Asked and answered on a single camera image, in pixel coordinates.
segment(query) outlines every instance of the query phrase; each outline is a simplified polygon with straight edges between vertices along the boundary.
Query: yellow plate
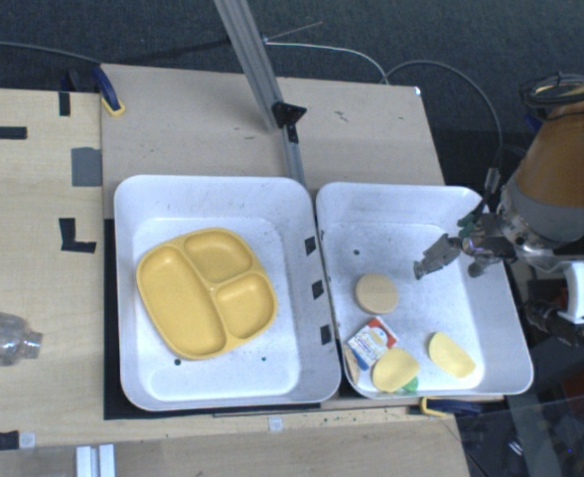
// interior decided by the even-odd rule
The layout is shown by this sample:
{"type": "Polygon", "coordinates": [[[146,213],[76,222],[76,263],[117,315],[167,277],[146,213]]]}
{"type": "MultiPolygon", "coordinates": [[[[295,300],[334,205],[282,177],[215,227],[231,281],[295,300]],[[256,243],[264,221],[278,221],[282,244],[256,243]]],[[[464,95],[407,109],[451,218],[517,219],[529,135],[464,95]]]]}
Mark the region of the yellow plate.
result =
{"type": "Polygon", "coordinates": [[[274,288],[249,245],[214,228],[173,238],[137,266],[144,306],[166,344],[187,359],[236,348],[274,321],[274,288]]]}

